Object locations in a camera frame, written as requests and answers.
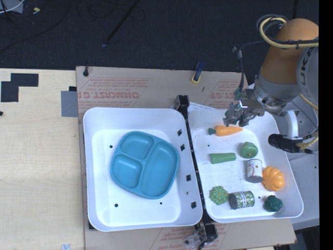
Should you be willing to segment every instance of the plastic tray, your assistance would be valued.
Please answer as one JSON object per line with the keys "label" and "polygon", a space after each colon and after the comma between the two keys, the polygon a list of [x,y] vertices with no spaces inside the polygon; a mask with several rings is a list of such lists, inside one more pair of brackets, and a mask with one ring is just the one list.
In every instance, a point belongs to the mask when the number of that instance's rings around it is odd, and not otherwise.
{"label": "plastic tray", "polygon": [[[189,125],[194,152],[201,179],[207,213],[216,222],[229,223],[248,220],[295,218],[303,212],[303,201],[294,179],[287,155],[284,151],[270,146],[268,137],[279,133],[274,117],[265,113],[256,117],[243,127],[243,131],[227,135],[209,135],[208,128],[223,124],[226,110],[196,109],[189,113]],[[262,183],[248,182],[246,161],[239,155],[244,142],[252,142],[258,147],[255,158],[262,160],[263,169],[273,166],[283,172],[285,186],[277,192],[268,191]],[[236,154],[235,161],[211,164],[210,153]],[[209,198],[209,191],[222,186],[228,193],[251,191],[254,194],[254,206],[231,209],[229,202],[217,205]],[[283,201],[283,207],[277,212],[268,212],[263,208],[269,195],[276,195]]]}
{"label": "plastic tray", "polygon": [[[174,109],[92,108],[83,118],[88,218],[100,231],[192,226],[202,217],[201,197],[185,119]],[[111,160],[121,139],[139,131],[163,139],[179,154],[165,196],[148,199],[120,187]]]}
{"label": "plastic tray", "polygon": [[170,190],[179,165],[177,149],[149,133],[132,131],[118,144],[110,173],[124,189],[145,198],[162,198]]}

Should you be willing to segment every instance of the green can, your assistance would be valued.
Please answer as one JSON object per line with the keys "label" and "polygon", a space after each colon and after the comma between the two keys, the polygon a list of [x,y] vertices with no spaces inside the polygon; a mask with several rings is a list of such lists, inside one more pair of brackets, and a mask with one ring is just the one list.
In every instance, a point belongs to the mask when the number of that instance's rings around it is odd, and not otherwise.
{"label": "green can", "polygon": [[254,195],[251,191],[230,193],[228,200],[232,209],[254,206]]}

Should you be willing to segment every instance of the toy food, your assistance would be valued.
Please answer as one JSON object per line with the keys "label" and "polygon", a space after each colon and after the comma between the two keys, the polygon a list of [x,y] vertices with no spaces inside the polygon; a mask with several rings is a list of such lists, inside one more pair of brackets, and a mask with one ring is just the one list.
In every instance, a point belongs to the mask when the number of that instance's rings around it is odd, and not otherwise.
{"label": "toy food", "polygon": [[264,208],[269,212],[277,212],[282,208],[282,200],[275,195],[270,195],[264,203]]}
{"label": "toy food", "polygon": [[238,127],[238,126],[229,126],[227,127],[226,125],[218,125],[215,127],[215,129],[209,128],[208,129],[208,134],[216,134],[217,136],[226,136],[230,134],[234,134],[236,132],[242,131],[243,128]]}
{"label": "toy food", "polygon": [[277,168],[266,167],[262,172],[262,183],[270,191],[278,191],[285,186],[285,176]]}
{"label": "toy food", "polygon": [[234,161],[236,160],[235,153],[219,153],[219,154],[209,154],[212,164]]}
{"label": "toy food", "polygon": [[258,148],[254,143],[245,142],[240,149],[240,156],[243,158],[253,158],[257,155]]}
{"label": "toy food", "polygon": [[215,186],[209,191],[209,198],[217,205],[228,201],[228,192],[222,186]]}

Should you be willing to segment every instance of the toy pumpkin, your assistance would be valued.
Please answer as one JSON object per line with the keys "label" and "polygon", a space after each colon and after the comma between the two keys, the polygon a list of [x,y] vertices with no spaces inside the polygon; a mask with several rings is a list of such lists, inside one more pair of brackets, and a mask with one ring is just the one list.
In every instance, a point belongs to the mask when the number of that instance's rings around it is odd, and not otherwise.
{"label": "toy pumpkin", "polygon": [[285,186],[285,176],[277,168],[268,166],[262,172],[262,183],[268,190],[278,191]]}

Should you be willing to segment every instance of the white can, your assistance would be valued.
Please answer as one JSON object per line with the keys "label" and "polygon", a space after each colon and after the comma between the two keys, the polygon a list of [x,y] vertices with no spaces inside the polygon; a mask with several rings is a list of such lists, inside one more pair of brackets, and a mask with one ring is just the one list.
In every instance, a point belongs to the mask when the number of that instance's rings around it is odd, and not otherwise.
{"label": "white can", "polygon": [[247,180],[252,183],[262,181],[262,162],[260,159],[247,161]]}

